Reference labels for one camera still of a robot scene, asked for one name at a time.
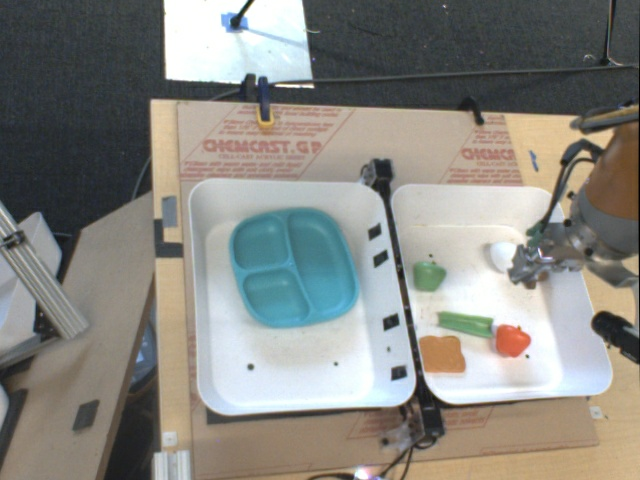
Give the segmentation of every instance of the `black carpet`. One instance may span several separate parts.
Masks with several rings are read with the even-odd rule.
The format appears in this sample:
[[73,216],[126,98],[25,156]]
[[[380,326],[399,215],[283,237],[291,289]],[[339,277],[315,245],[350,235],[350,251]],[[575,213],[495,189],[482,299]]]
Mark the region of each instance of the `black carpet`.
[[[609,0],[303,0],[316,78],[584,67]],[[638,63],[639,0],[618,0],[612,56]],[[0,0],[0,200],[73,232],[131,197],[149,100],[225,87],[170,82],[163,0]],[[637,69],[281,89],[283,103],[577,114],[638,95]],[[143,191],[149,189],[148,182]]]

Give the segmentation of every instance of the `white plastic tray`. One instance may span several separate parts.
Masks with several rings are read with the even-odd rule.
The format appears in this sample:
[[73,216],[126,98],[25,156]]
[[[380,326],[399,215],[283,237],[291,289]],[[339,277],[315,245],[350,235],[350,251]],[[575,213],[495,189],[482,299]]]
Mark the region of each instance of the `white plastic tray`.
[[[250,216],[292,207],[316,208],[335,219],[360,295],[334,320],[274,329],[243,305],[229,238]],[[210,179],[191,191],[189,220],[198,390],[210,409],[245,415],[393,407],[412,395],[415,371],[384,206],[375,192],[355,183]],[[370,239],[377,225],[381,234]],[[374,268],[373,257],[383,251],[388,260]],[[385,331],[383,319],[392,315],[398,325]]]
[[[456,335],[467,368],[462,374],[427,374],[441,400],[472,404],[587,396],[605,391],[611,365],[591,330],[593,308],[581,273],[553,274],[535,290],[513,285],[497,271],[486,246],[526,241],[525,231],[545,213],[550,195],[531,187],[407,185],[396,191],[393,210],[418,338]],[[552,221],[561,221],[557,207]],[[436,261],[447,276],[433,293],[413,287],[413,264]],[[520,325],[532,337],[512,359],[491,349],[491,340],[437,326],[439,311],[493,317]]]

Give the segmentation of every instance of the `cardboard sheet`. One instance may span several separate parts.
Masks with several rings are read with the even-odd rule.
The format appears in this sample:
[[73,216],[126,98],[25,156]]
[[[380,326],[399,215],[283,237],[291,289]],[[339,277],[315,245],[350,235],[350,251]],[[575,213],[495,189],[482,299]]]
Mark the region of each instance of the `cardboard sheet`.
[[[192,188],[208,177],[351,181],[372,158],[391,158],[392,184],[520,185],[505,117],[344,107],[274,106],[276,125],[261,130],[255,105],[177,103],[182,222]],[[183,226],[185,295],[196,478],[282,474],[395,458],[380,436],[396,428],[396,408],[226,419],[208,412],[195,383],[193,273]],[[443,411],[446,435],[414,460],[494,455],[598,443],[584,399],[459,407]],[[251,455],[245,451],[251,449]]]

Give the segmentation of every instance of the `red tomato toy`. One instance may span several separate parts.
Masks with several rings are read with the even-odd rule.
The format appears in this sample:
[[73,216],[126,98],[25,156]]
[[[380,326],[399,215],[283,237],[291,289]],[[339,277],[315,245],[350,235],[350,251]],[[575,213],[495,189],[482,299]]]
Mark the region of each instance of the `red tomato toy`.
[[531,336],[519,327],[500,325],[496,332],[496,350],[510,357],[518,357],[531,344]]

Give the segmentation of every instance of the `wooden panel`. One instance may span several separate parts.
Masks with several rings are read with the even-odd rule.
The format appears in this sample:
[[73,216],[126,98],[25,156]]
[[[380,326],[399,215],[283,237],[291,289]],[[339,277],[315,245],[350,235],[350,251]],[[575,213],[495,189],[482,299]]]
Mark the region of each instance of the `wooden panel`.
[[[506,114],[505,117],[524,184],[551,192],[560,169],[560,156],[569,144],[582,137],[579,132],[569,128],[573,117],[528,114]],[[592,134],[587,138],[604,147],[611,138],[611,131]],[[537,171],[530,152],[535,155]],[[570,182],[572,190],[581,186],[590,169],[588,164],[576,168]],[[569,201],[565,199],[562,207],[568,214]],[[628,262],[628,268],[638,271],[637,257]],[[633,321],[635,304],[631,290],[613,289],[589,272],[585,272],[584,277],[595,311],[607,309]],[[637,452],[640,446],[638,366],[615,349],[610,350],[609,357],[613,367],[611,387],[604,394],[589,400],[590,406],[600,408],[603,413],[603,418],[596,421],[599,446],[437,461],[421,460],[427,458],[429,452],[420,452],[414,454],[414,460],[419,462],[412,464],[407,479],[561,480],[635,477],[635,472],[640,470],[640,454]],[[400,464],[397,469],[401,470],[402,467],[403,464]],[[300,473],[260,478],[304,480],[308,477],[309,473]]]
[[[28,395],[0,479],[104,476],[151,307],[151,217],[145,196],[82,231],[64,288],[90,328],[9,379]],[[93,425],[74,432],[78,407],[94,400]]]
[[[182,243],[180,181],[178,178],[178,128],[175,101],[154,101],[151,105],[152,168],[154,219],[162,219],[162,200],[175,197],[177,226],[164,228],[164,241]],[[158,258],[157,331],[160,393],[160,428],[176,432],[176,446],[191,447],[191,411],[189,403],[189,365],[187,356],[187,322],[185,313],[184,263],[182,258]]]

